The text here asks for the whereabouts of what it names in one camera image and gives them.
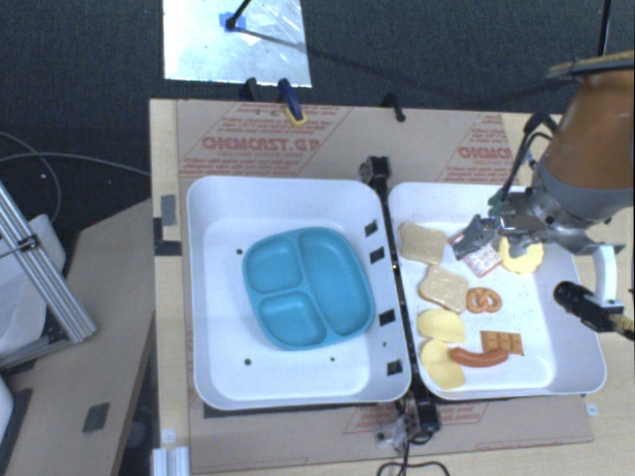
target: sausage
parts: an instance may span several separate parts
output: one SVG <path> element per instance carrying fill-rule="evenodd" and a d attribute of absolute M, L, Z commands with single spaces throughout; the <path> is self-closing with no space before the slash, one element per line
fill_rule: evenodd
<path fill-rule="evenodd" d="M 507 360 L 509 353 L 500 348 L 486 353 L 470 353 L 460 347 L 454 347 L 449 351 L 449 357 L 465 367 L 492 367 Z"/>

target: metal frame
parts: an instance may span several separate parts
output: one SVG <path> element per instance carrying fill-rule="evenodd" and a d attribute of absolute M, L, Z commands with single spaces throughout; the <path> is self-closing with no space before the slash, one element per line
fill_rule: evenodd
<path fill-rule="evenodd" d="M 0 256 L 0 259 L 7 255 L 15 255 L 67 337 L 67 340 L 50 343 L 49 337 L 43 336 L 40 340 L 0 359 L 0 368 L 15 366 L 67 345 L 79 343 L 97 331 L 97 326 L 75 299 L 64 277 L 40 245 L 38 236 L 32 233 L 29 223 L 2 181 L 0 237 L 9 247 L 9 252 Z"/>

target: pretzel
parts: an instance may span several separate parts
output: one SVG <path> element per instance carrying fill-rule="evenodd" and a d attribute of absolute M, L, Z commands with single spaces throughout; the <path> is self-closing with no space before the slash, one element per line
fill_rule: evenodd
<path fill-rule="evenodd" d="M 465 303 L 467 309 L 472 313 L 494 313 L 503 306 L 500 295 L 488 288 L 472 288 L 467 292 Z"/>

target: dark floor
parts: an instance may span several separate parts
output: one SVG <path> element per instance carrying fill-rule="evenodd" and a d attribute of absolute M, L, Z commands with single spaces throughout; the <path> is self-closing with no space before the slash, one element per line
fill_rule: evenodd
<path fill-rule="evenodd" d="M 307 103 L 562 112 L 555 63 L 594 57 L 603 0 L 301 0 L 314 87 Z M 634 0 L 613 0 L 608 51 L 634 48 Z M 0 0 L 0 131 L 39 151 L 149 170 L 148 101 L 236 99 L 236 85 L 163 79 L 162 0 Z M 265 90 L 265 95 L 275 98 Z M 0 179 L 27 216 L 56 191 L 0 135 Z M 66 247 L 78 231 L 150 195 L 147 178 L 51 159 Z"/>

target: cardboard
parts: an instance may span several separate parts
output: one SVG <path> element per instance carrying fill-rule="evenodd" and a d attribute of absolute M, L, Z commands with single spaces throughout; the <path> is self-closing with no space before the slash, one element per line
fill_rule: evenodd
<path fill-rule="evenodd" d="M 296 128 L 280 104 L 180 101 L 177 105 L 181 200 L 205 175 L 355 179 L 369 156 L 388 156 L 390 184 L 452 181 L 502 184 L 513 153 L 500 114 L 305 106 Z M 192 474 L 386 458 L 375 431 L 397 418 L 392 404 L 309 411 L 220 414 L 191 381 L 187 214 L 181 202 Z M 443 428 L 413 454 L 589 442 L 579 396 L 440 406 Z"/>

